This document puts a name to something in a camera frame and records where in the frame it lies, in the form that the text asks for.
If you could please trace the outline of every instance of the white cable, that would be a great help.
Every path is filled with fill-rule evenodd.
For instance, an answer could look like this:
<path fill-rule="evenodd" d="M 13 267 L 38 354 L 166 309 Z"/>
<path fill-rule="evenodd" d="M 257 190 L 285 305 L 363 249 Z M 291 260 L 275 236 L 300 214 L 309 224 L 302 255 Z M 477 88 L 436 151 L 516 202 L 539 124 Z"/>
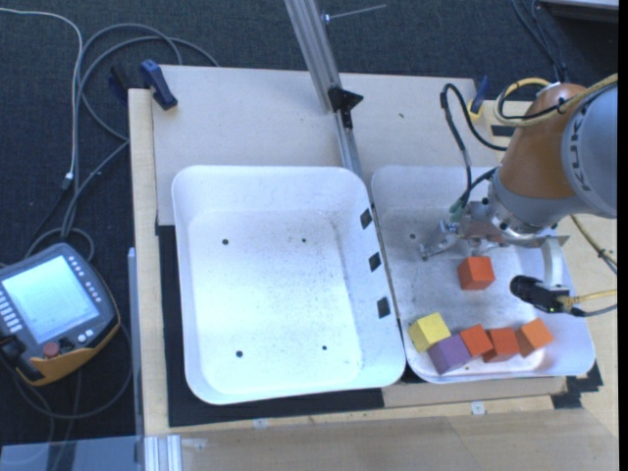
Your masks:
<path fill-rule="evenodd" d="M 74 171 L 75 171 L 75 150 L 76 150 L 76 141 L 77 141 L 77 133 L 76 133 L 76 125 L 75 125 L 75 113 L 77 112 L 77 81 L 79 77 L 79 61 L 80 56 L 82 54 L 82 35 L 80 33 L 79 27 L 75 25 L 68 18 L 64 18 L 63 16 L 59 16 L 58 14 L 52 14 L 49 12 L 39 12 L 39 11 L 18 11 L 16 9 L 7 9 L 5 7 L 0 7 L 0 12 L 6 12 L 9 14 L 18 14 L 20 16 L 45 16 L 48 18 L 54 18 L 57 20 L 61 20 L 64 23 L 70 25 L 74 31 L 77 33 L 78 37 L 78 55 L 77 60 L 75 62 L 74 73 L 72 77 L 72 161 L 70 164 L 70 170 L 66 173 L 64 179 L 64 186 L 69 185 L 69 183 L 74 179 Z"/>

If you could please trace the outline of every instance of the blue clamp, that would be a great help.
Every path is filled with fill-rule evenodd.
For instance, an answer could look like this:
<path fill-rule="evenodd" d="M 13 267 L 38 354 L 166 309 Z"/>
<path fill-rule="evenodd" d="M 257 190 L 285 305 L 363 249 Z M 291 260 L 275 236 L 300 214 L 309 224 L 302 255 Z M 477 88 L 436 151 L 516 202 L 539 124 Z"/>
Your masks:
<path fill-rule="evenodd" d="M 170 110 L 174 106 L 177 106 L 177 98 L 170 92 L 164 74 L 157 63 L 151 59 L 147 59 L 142 62 L 139 69 L 146 85 L 155 89 L 153 98 L 159 103 L 159 106 L 164 110 Z"/>

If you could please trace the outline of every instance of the dark carpet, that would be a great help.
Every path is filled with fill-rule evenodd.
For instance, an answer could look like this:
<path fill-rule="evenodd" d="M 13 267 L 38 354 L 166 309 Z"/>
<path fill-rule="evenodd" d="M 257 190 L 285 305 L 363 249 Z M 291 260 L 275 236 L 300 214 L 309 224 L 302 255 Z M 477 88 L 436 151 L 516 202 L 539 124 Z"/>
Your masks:
<path fill-rule="evenodd" d="M 523 9 L 533 0 L 521 0 Z M 556 80 L 550 57 L 519 22 L 510 0 L 319 0 L 334 15 L 385 4 L 372 13 L 332 20 L 329 36 L 341 72 L 479 80 L 489 77 L 488 96 L 523 78 Z M 108 26 L 140 24 L 187 40 L 224 67 L 304 70 L 283 0 L 0 0 L 0 7 L 61 15 L 84 41 Z M 539 22 L 568 80 L 591 85 L 617 72 L 618 25 L 560 18 L 539 9 Z M 72 156 L 71 85 L 78 43 L 59 20 L 0 12 L 0 262 L 24 258 L 40 235 L 60 228 L 70 194 L 60 185 Z M 93 42 L 87 67 L 111 47 L 145 32 L 119 27 Z M 182 46 L 183 62 L 209 65 Z M 108 87 L 112 66 L 143 86 L 141 61 L 175 62 L 163 41 L 149 40 L 111 54 L 93 70 L 85 96 L 112 129 L 127 134 L 127 111 Z M 122 140 L 80 109 L 79 179 L 84 181 Z M 93 265 L 115 295 L 125 323 L 130 299 L 127 255 L 133 246 L 131 170 L 123 150 L 94 177 L 78 202 L 73 225 L 95 246 Z M 56 240 L 54 236 L 45 241 Z M 86 249 L 80 235 L 68 241 Z M 129 353 L 123 334 L 81 370 L 41 390 L 51 409 L 87 412 L 107 402 L 123 384 Z M 91 439 L 133 434 L 132 389 L 102 413 L 73 423 L 50 419 L 30 407 L 12 377 L 0 368 L 0 445 Z"/>

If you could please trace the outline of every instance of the black cable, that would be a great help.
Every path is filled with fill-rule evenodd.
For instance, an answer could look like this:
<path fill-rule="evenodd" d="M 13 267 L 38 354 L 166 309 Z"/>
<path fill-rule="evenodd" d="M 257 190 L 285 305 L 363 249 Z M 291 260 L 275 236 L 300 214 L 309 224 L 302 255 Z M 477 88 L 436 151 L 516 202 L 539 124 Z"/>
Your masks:
<path fill-rule="evenodd" d="M 555 64 L 552 65 L 552 67 L 553 67 L 556 79 L 562 79 L 563 82 L 569 82 L 569 71 L 562 57 L 562 52 L 560 51 L 560 47 L 558 46 L 558 43 L 554 39 L 553 36 L 546 35 L 545 30 L 541 26 L 541 21 L 539 21 L 539 18 L 537 16 L 538 8 L 540 8 L 539 0 L 532 0 L 532 3 L 530 4 L 530 12 L 529 12 L 530 17 L 537 28 L 537 31 L 539 33 L 539 38 L 541 39 L 541 41 L 545 44 L 548 50 L 553 49 L 555 51 L 554 52 Z"/>
<path fill-rule="evenodd" d="M 61 204 L 61 199 L 63 198 L 63 196 L 65 195 L 66 190 L 64 188 L 61 189 L 61 192 L 59 193 L 59 195 L 57 196 L 57 199 L 54 201 L 52 208 L 50 209 L 50 211 L 48 212 L 48 214 L 43 218 L 43 220 L 41 220 L 41 222 L 39 222 L 39 226 L 34 230 L 34 232 L 32 233 L 32 236 L 30 237 L 30 239 L 28 240 L 28 248 L 27 251 L 30 250 L 30 247 L 34 244 L 36 236 L 39 234 L 39 231 L 41 229 L 43 229 L 43 226 L 46 224 L 46 222 L 50 219 L 50 217 L 52 217 L 52 215 L 54 214 L 54 212 L 57 210 L 57 208 L 59 207 L 59 205 Z"/>
<path fill-rule="evenodd" d="M 63 236 L 62 235 L 62 231 L 63 229 L 58 228 L 58 229 L 52 229 L 51 231 L 48 231 L 45 234 L 40 235 L 37 240 L 30 246 L 30 248 L 28 249 L 28 252 L 26 253 L 25 259 L 29 258 L 29 256 L 31 254 L 34 253 L 35 248 L 41 244 L 44 240 L 46 240 L 49 237 L 52 237 L 56 234 L 59 235 L 61 240 L 67 240 L 68 235 L 69 234 L 78 234 L 79 236 L 83 237 L 86 241 L 87 241 L 87 246 L 89 248 L 89 251 L 87 252 L 87 254 L 85 255 L 85 260 L 87 260 L 88 262 L 90 262 L 93 259 L 94 253 L 96 251 L 96 247 L 94 245 L 94 240 L 91 237 L 91 235 L 89 235 L 87 232 L 81 230 L 81 229 L 77 229 L 77 228 L 72 228 L 67 235 Z"/>
<path fill-rule="evenodd" d="M 91 181 L 96 176 L 98 176 L 100 171 L 105 166 L 107 166 L 107 164 L 113 161 L 116 158 L 116 156 L 118 156 L 122 152 L 122 150 L 124 150 L 128 146 L 129 146 L 128 141 L 118 146 L 118 148 L 116 148 L 113 152 L 111 152 L 111 154 L 109 154 L 109 156 L 104 161 L 102 161 L 100 165 L 89 174 L 89 176 L 80 185 L 80 187 L 77 188 L 74 196 L 72 197 L 72 200 L 70 201 L 70 204 L 68 205 L 68 209 L 66 210 L 66 216 L 64 217 L 63 224 L 61 227 L 61 238 L 67 238 L 70 232 L 74 230 L 74 228 L 72 227 L 72 223 L 74 221 L 74 213 L 76 211 L 76 206 L 77 206 L 77 202 L 79 201 L 80 195 L 84 192 L 84 190 L 91 183 Z"/>
<path fill-rule="evenodd" d="M 564 62 L 562 61 L 559 51 L 557 53 L 559 58 L 556 58 L 554 56 L 554 53 L 550 52 L 552 48 L 550 46 L 549 39 L 545 31 L 543 30 L 543 27 L 541 26 L 541 22 L 539 21 L 537 17 L 536 8 L 535 8 L 535 4 L 536 4 L 535 0 L 532 0 L 532 4 L 530 8 L 526 7 L 524 0 L 519 0 L 519 2 L 521 3 L 521 7 L 527 10 L 528 17 L 530 18 L 530 20 L 532 21 L 532 24 L 537 30 L 537 34 L 538 34 L 537 36 L 538 36 L 539 42 L 548 51 L 548 54 L 550 55 L 551 67 L 553 69 L 553 74 L 554 74 L 554 77 L 556 78 L 556 81 L 563 81 L 563 82 L 567 81 L 566 66 L 564 65 Z M 557 47 L 555 40 L 552 40 L 552 42 L 554 46 Z"/>
<path fill-rule="evenodd" d="M 47 404 L 47 406 L 44 406 L 43 408 L 39 405 L 37 405 L 30 397 L 29 394 L 33 394 L 35 396 L 37 396 L 37 398 L 41 399 L 43 396 L 41 396 L 41 394 L 37 391 L 37 389 L 33 386 L 31 386 L 30 384 L 26 384 L 22 378 L 18 375 L 17 372 L 15 372 L 13 369 L 10 368 L 11 373 L 13 374 L 13 378 L 14 378 L 14 382 L 16 384 L 16 386 L 18 387 L 18 391 L 20 392 L 20 394 L 22 395 L 22 397 L 24 398 L 24 400 L 26 401 L 26 403 L 32 407 L 33 409 L 37 410 L 39 413 L 43 414 L 43 415 L 47 415 L 48 417 L 52 418 L 52 419 L 61 419 L 61 420 L 68 420 L 68 421 L 76 421 L 76 420 L 80 420 L 80 419 L 86 419 L 88 417 L 93 417 L 94 415 L 98 415 L 100 413 L 102 413 L 103 411 L 109 409 L 111 406 L 113 406 L 118 399 L 120 399 L 122 397 L 122 395 L 126 392 L 127 388 L 129 387 L 129 384 L 131 383 L 131 379 L 132 379 L 132 373 L 133 373 L 133 369 L 132 369 L 132 361 L 131 361 L 131 357 L 132 357 L 132 350 L 131 350 L 131 336 L 129 335 L 129 331 L 127 330 L 126 326 L 121 323 L 120 325 L 120 329 L 123 331 L 123 335 L 125 336 L 126 342 L 127 342 L 127 349 L 129 350 L 129 368 L 127 371 L 127 376 L 125 377 L 125 380 L 122 384 L 122 386 L 120 387 L 120 389 L 116 392 L 116 394 L 111 397 L 107 402 L 105 402 L 104 404 L 98 406 L 97 408 L 94 408 L 92 410 L 89 410 L 87 412 L 82 412 L 82 413 L 56 413 L 53 412 L 50 409 L 50 406 Z"/>
<path fill-rule="evenodd" d="M 606 314 L 607 312 L 613 311 L 616 308 L 617 308 L 616 303 L 609 305 L 608 307 L 605 307 L 604 309 L 588 310 L 588 311 L 574 307 L 571 309 L 571 314 L 579 318 L 592 318 L 594 316 L 601 316 L 602 314 Z"/>
<path fill-rule="evenodd" d="M 553 53 L 551 52 L 549 46 L 547 45 L 547 43 L 545 42 L 545 36 L 542 34 L 542 36 L 538 36 L 537 33 L 534 31 L 534 29 L 530 26 L 530 24 L 526 21 L 525 17 L 523 16 L 523 14 L 521 13 L 521 11 L 519 10 L 519 8 L 517 7 L 517 3 L 515 0 L 510 0 L 510 4 L 512 5 L 512 8 L 515 12 L 515 15 L 517 17 L 517 19 L 519 20 L 519 22 L 526 28 L 526 30 L 530 33 L 530 35 L 532 36 L 532 38 L 537 42 L 537 44 L 539 45 L 539 47 L 541 48 L 541 50 L 546 54 L 546 56 L 548 56 L 549 60 L 551 61 L 551 64 L 554 68 L 554 72 L 556 73 L 556 80 L 563 82 L 565 81 L 566 78 L 566 69 L 563 69 L 562 65 L 560 64 L 559 61 L 556 60 L 556 58 L 554 57 Z"/>
<path fill-rule="evenodd" d="M 467 189 L 464 191 L 464 193 L 462 195 L 460 195 L 460 197 L 458 198 L 458 201 L 460 202 L 462 207 L 466 206 L 467 203 L 469 202 L 469 196 L 471 195 L 471 191 L 473 191 L 473 189 L 478 184 L 483 182 L 484 180 L 490 180 L 493 177 L 493 175 L 495 174 L 496 170 L 497 170 L 497 168 L 492 168 L 492 169 L 488 170 L 486 173 L 483 173 L 478 178 L 476 178 L 471 183 L 471 185 L 469 187 L 467 187 Z"/>
<path fill-rule="evenodd" d="M 447 124 L 449 125 L 449 128 L 451 129 L 451 132 L 453 133 L 453 137 L 455 138 L 456 143 L 458 144 L 458 148 L 460 148 L 460 150 L 462 151 L 462 148 L 464 148 L 464 143 L 462 142 L 462 138 L 460 137 L 460 134 L 455 128 L 455 124 L 453 123 L 453 118 L 449 110 L 449 105 L 447 103 L 446 92 L 450 89 L 455 93 L 456 97 L 458 98 L 458 101 L 460 102 L 460 107 L 462 108 L 462 113 L 464 115 L 464 120 L 466 121 L 467 126 L 469 127 L 469 130 L 471 130 L 471 133 L 476 137 L 476 139 L 480 141 L 480 143 L 482 143 L 484 146 L 491 148 L 492 150 L 496 150 L 498 152 L 505 152 L 507 147 L 490 143 L 489 141 L 485 140 L 481 134 L 478 133 L 478 131 L 473 126 L 473 121 L 471 121 L 471 117 L 469 116 L 469 112 L 466 108 L 466 103 L 464 101 L 464 96 L 462 96 L 462 93 L 455 85 L 453 85 L 452 83 L 447 83 L 445 87 L 443 88 L 443 91 L 441 92 L 441 107 L 445 110 L 445 117 L 447 120 Z"/>
<path fill-rule="evenodd" d="M 118 50 L 124 48 L 124 47 L 128 47 L 130 45 L 135 45 L 136 43 L 141 43 L 141 42 L 146 42 L 146 41 L 151 41 L 151 40 L 163 40 L 163 38 L 161 36 L 141 36 L 138 38 L 133 38 L 131 40 L 127 40 L 126 42 L 122 42 L 119 43 L 118 45 L 110 48 L 109 50 L 107 50 L 106 52 L 104 52 L 97 60 L 94 61 L 94 63 L 92 64 L 92 67 L 95 67 L 98 63 L 100 63 L 102 60 L 104 60 L 107 56 L 113 54 L 114 52 L 117 52 Z M 180 38 L 171 38 L 171 40 L 175 43 L 175 44 L 181 44 L 184 45 L 186 47 L 189 47 L 193 50 L 195 50 L 196 52 L 198 52 L 199 54 L 201 54 L 205 59 L 207 59 L 210 64 L 212 64 L 214 67 L 218 67 L 220 66 L 218 64 L 218 62 L 216 61 L 216 59 L 214 59 L 214 57 L 209 54 L 207 51 L 205 51 L 204 49 L 202 49 L 201 47 L 198 47 L 197 45 L 194 45 L 191 42 L 188 42 L 186 40 L 181 40 Z M 122 134 L 120 134 L 119 132 L 113 130 L 109 125 L 107 125 L 102 118 L 94 111 L 94 109 L 91 107 L 91 104 L 88 102 L 86 95 L 83 93 L 82 97 L 81 97 L 81 101 L 83 103 L 83 105 L 85 106 L 85 108 L 87 109 L 87 111 L 89 112 L 89 115 L 91 115 L 91 117 L 94 119 L 94 121 L 96 121 L 96 123 L 103 128 L 106 132 L 112 134 L 113 136 L 117 137 L 118 139 L 121 140 L 127 140 L 128 138 Z"/>
<path fill-rule="evenodd" d="M 9 362 L 6 360 L 6 358 L 4 357 L 4 354 L 2 354 L 0 352 L 0 363 L 2 363 L 2 366 L 7 370 L 7 372 L 12 376 L 16 376 L 17 373 L 16 371 L 13 369 L 13 367 L 9 364 Z M 39 402 L 46 408 L 46 410 L 51 411 L 52 408 L 50 407 L 50 404 L 48 403 L 48 401 L 46 400 L 45 397 L 43 397 L 43 395 L 41 394 L 41 392 L 35 391 L 34 394 L 36 395 L 37 399 L 39 400 Z M 55 419 L 53 419 L 52 417 L 48 417 L 48 421 L 50 422 L 50 430 L 48 432 L 48 438 L 46 439 L 46 442 L 49 444 L 54 440 L 54 435 L 55 435 Z"/>
<path fill-rule="evenodd" d="M 80 400 L 80 389 L 82 386 L 82 371 L 78 370 L 77 371 L 77 388 L 75 390 L 75 402 L 73 405 L 73 414 L 77 414 L 77 412 L 79 411 L 79 400 Z M 66 432 L 64 433 L 63 438 L 61 439 L 61 442 L 63 442 L 62 446 L 59 448 L 59 452 L 57 453 L 57 456 L 55 457 L 55 460 L 52 464 L 52 466 L 50 466 L 50 471 L 57 471 L 57 469 L 59 468 L 59 465 L 61 464 L 61 459 L 63 459 L 64 454 L 66 453 L 66 447 L 68 442 L 70 441 L 70 434 L 72 433 L 72 429 L 75 425 L 75 419 L 72 419 L 68 422 L 68 426 L 66 427 Z"/>
<path fill-rule="evenodd" d="M 612 261 L 609 260 L 605 256 L 600 256 L 600 258 L 608 266 L 608 268 L 611 270 L 611 272 L 616 276 L 617 275 L 617 266 L 614 263 L 612 263 Z"/>
<path fill-rule="evenodd" d="M 535 112 L 534 114 L 530 114 L 530 115 L 505 115 L 503 113 L 503 105 L 506 102 L 507 96 L 505 96 L 504 94 L 508 90 L 509 87 L 510 86 L 507 86 L 504 89 L 502 89 L 497 97 L 497 112 L 504 119 L 516 120 L 516 121 L 529 121 L 529 120 L 537 119 L 545 114 L 548 114 L 550 112 L 555 112 L 560 109 L 561 105 L 556 104 L 556 105 L 549 106 L 548 108 L 545 108 L 541 110 L 540 112 Z"/>
<path fill-rule="evenodd" d="M 89 40 L 87 40 L 87 42 L 85 42 L 85 45 L 83 46 L 82 50 L 80 51 L 80 54 L 78 55 L 78 59 L 77 59 L 77 85 L 76 85 L 76 92 L 75 92 L 75 103 L 76 103 L 76 110 L 74 112 L 74 128 L 75 128 L 75 133 L 74 133 L 74 194 L 75 194 L 75 200 L 72 201 L 71 207 L 69 207 L 67 214 L 66 214 L 66 219 L 64 220 L 64 223 L 68 222 L 68 226 L 64 225 L 64 235 L 67 234 L 67 232 L 72 228 L 72 224 L 74 223 L 75 217 L 76 217 L 76 205 L 77 205 L 77 199 L 78 199 L 78 195 L 80 194 L 79 189 L 80 189 L 80 168 L 79 168 L 79 161 L 80 161 L 80 155 L 79 155 L 79 113 L 80 113 L 80 103 L 79 101 L 82 100 L 82 95 L 86 86 L 86 83 L 88 81 L 88 76 L 85 76 L 84 78 L 81 77 L 81 69 L 82 69 L 82 63 L 84 61 L 85 58 L 85 54 L 86 51 L 89 49 L 89 47 L 102 35 L 113 31 L 113 30 L 118 30 L 118 29 L 139 29 L 141 31 L 147 32 L 147 33 L 151 33 L 153 35 L 157 35 L 159 37 L 161 37 L 164 41 L 166 41 L 166 43 L 168 45 L 170 45 L 171 49 L 174 51 L 175 56 L 177 57 L 177 62 L 179 64 L 181 64 L 183 62 L 183 58 L 181 56 L 181 53 L 179 51 L 179 49 L 177 48 L 177 46 L 175 45 L 175 43 L 172 41 L 172 39 L 170 37 L 168 37 L 166 34 L 162 33 L 161 31 L 159 31 L 156 28 L 150 27 L 150 26 L 145 26 L 145 25 L 140 25 L 140 24 L 135 24 L 135 23 L 124 23 L 124 24 L 119 24 L 119 25 L 112 25 L 112 26 L 107 26 L 103 29 L 101 29 L 100 31 L 97 31 L 94 35 L 92 35 Z M 95 66 L 97 65 L 97 63 L 100 62 L 100 60 L 103 59 L 103 56 L 101 55 L 98 60 L 96 60 L 94 62 L 94 64 L 92 64 L 88 71 L 91 74 L 93 72 L 93 69 L 95 68 Z"/>

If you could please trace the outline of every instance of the metal pole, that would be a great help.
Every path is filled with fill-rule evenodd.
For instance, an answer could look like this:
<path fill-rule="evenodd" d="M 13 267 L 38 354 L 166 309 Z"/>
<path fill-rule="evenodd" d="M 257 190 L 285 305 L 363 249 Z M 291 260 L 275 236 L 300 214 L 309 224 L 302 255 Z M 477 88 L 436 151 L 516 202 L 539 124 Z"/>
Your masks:
<path fill-rule="evenodd" d="M 326 110 L 337 112 L 342 164 L 362 178 L 352 127 L 341 122 L 340 113 L 330 100 L 330 89 L 341 88 L 341 83 L 318 3 L 316 0 L 284 1 L 318 97 Z"/>

